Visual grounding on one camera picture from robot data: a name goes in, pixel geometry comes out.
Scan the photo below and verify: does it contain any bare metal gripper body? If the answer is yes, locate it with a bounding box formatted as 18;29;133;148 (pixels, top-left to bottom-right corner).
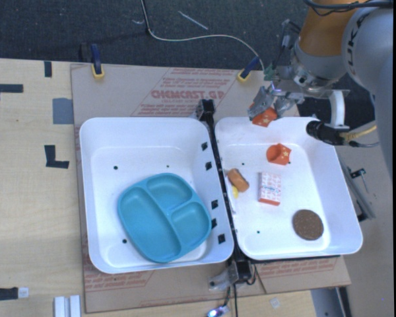
263;63;338;108

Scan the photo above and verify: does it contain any orange toy bread roll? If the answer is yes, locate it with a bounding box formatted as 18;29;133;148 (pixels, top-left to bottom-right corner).
226;167;251;194

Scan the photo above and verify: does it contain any white plastic tray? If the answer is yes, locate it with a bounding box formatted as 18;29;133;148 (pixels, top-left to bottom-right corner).
214;115;364;262
79;116;236;275

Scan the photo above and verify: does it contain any white and orange carton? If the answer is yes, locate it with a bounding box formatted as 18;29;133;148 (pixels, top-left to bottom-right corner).
257;171;282;207

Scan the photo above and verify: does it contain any thin black rod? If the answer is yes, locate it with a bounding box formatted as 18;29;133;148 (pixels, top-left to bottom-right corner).
205;110;244;264

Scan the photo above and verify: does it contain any brown round biscuit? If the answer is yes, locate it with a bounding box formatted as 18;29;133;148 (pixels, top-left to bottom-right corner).
291;209;325;242

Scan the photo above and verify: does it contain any brown cardboard board red print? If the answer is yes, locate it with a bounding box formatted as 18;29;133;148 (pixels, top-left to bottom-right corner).
69;63;352;314

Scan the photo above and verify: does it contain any blue divided plate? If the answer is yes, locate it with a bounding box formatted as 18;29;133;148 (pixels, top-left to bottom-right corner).
116;172;213;264

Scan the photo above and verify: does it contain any black cylinder on white bracket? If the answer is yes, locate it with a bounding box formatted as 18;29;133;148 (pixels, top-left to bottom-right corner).
305;90;350;147

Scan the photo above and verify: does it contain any black block with thin wires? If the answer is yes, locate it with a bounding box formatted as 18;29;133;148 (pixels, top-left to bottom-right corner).
197;98;216;122
229;258;254;285

